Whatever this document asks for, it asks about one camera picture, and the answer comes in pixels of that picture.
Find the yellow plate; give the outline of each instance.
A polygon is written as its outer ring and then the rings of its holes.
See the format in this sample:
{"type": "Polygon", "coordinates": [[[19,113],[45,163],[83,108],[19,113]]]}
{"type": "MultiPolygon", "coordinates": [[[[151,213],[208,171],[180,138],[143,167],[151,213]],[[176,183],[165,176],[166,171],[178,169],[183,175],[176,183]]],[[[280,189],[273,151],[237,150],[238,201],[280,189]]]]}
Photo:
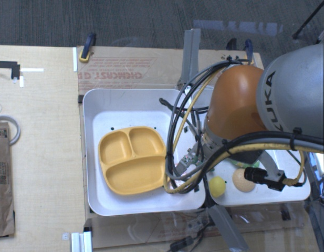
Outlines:
{"type": "Polygon", "coordinates": [[[166,147],[153,128],[110,132],[100,140],[98,153],[103,177],[117,194],[138,194],[163,185],[166,147]]]}

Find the wooden table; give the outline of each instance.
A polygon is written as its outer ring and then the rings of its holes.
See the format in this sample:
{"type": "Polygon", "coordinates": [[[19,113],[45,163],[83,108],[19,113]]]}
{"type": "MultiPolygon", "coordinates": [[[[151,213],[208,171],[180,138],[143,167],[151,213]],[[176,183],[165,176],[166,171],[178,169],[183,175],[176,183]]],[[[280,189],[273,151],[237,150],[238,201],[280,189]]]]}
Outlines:
{"type": "MultiPolygon", "coordinates": [[[[93,217],[83,181],[81,105],[72,48],[0,46],[0,60],[44,69],[24,73],[23,88],[13,83],[9,69],[0,69],[0,114],[13,116],[21,128],[20,139],[11,147],[15,235],[0,238],[0,251],[70,251],[70,234],[81,233],[88,215],[93,217]]],[[[181,62],[174,68],[180,72],[181,62]]],[[[252,251],[317,251],[309,217],[306,212],[301,217],[302,228],[243,235],[252,251]]],[[[150,244],[96,250],[166,251],[168,247],[150,244]]],[[[205,238],[198,251],[203,249],[229,251],[221,236],[205,238]]]]}

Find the dark fabric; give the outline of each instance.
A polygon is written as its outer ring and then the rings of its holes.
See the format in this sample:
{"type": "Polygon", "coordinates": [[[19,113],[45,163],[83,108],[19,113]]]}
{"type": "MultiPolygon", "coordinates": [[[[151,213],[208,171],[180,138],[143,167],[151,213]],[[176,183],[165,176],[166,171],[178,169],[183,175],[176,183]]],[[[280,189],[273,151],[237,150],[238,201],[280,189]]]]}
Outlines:
{"type": "Polygon", "coordinates": [[[183,48],[184,31],[202,29],[201,49],[225,49],[246,39],[264,65],[314,44],[324,29],[322,0],[0,0],[0,45],[83,45],[183,48]]]}

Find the blue clamp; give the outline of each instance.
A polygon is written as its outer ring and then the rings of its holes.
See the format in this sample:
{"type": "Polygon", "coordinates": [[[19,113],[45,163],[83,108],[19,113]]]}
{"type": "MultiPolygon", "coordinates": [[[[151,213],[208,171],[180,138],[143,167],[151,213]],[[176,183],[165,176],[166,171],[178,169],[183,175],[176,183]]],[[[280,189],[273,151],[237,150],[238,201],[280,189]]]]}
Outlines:
{"type": "Polygon", "coordinates": [[[95,37],[96,37],[95,33],[88,34],[85,46],[83,47],[83,50],[80,52],[79,61],[88,62],[90,56],[89,48],[90,46],[95,44],[95,39],[96,39],[95,37]]]}

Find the beige round object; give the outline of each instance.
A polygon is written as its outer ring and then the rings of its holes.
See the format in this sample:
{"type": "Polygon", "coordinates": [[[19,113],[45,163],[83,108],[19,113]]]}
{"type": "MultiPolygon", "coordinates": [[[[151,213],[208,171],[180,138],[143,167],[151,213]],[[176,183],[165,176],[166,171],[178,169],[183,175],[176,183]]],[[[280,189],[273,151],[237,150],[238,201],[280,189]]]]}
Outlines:
{"type": "Polygon", "coordinates": [[[255,183],[244,178],[245,169],[239,168],[235,170],[232,180],[239,191],[250,192],[255,188],[255,183]]]}

